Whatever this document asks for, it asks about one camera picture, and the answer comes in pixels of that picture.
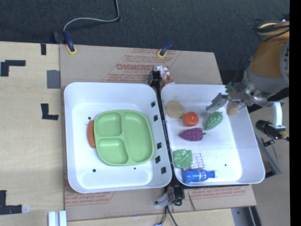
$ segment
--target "cardboard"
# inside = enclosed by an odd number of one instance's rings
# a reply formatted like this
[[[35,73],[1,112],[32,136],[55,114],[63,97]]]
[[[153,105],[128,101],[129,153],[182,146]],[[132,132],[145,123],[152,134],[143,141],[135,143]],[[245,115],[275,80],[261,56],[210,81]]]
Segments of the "cardboard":
[[[169,50],[163,59],[158,50],[77,45],[77,53],[69,54],[60,45],[62,128],[64,149],[64,199],[68,221],[161,214],[153,200],[164,188],[80,194],[68,183],[63,91],[72,82],[145,83],[156,66],[165,65],[175,83],[222,84],[213,53]],[[256,200],[250,185],[185,189],[181,206],[172,212],[254,206]]]

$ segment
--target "white tray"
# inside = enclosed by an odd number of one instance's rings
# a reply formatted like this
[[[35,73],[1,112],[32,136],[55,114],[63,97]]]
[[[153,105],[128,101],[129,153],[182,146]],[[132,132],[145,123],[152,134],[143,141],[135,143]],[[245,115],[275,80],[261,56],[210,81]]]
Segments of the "white tray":
[[[184,112],[194,111],[199,115],[199,123],[206,133],[201,141],[191,142],[182,139],[179,133],[189,129],[181,119],[165,113],[166,127],[171,150],[186,149],[201,153],[206,170],[217,170],[218,178],[205,182],[185,184],[187,186],[217,186],[260,183],[265,170],[247,108],[241,108],[234,116],[227,116],[226,106],[223,120],[215,128],[204,130],[207,120],[206,106],[218,93],[225,94],[223,85],[167,84],[161,91],[164,110],[170,101],[178,101]],[[181,169],[175,167],[176,177],[183,183]]]
[[[148,85],[130,83],[69,84],[64,91],[67,167],[70,186],[80,193],[166,186],[172,172],[156,93]],[[136,110],[149,120],[155,153],[146,163],[111,166],[89,146],[87,125],[99,113]]]

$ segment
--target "blue bottle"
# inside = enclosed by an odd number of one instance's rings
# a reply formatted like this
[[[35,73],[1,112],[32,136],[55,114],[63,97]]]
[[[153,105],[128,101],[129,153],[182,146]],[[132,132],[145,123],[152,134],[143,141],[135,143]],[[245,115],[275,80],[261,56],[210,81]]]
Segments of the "blue bottle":
[[[217,178],[217,171],[206,171],[204,169],[184,170],[182,171],[183,183],[204,182],[208,178]]]

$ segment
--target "tan round toy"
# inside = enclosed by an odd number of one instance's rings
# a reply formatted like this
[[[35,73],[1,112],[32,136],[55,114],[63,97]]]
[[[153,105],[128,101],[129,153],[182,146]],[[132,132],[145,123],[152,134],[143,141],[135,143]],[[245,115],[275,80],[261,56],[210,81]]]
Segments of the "tan round toy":
[[[166,105],[167,114],[173,118],[180,118],[184,114],[183,106],[177,101],[170,101]]]

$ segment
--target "green plate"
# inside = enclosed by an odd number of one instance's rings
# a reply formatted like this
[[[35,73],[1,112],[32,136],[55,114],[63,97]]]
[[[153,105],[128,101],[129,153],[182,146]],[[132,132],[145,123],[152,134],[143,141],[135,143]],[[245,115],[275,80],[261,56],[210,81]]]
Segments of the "green plate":
[[[94,137],[100,159],[114,166],[137,165],[154,155],[148,119],[134,110],[107,111],[94,121]]]

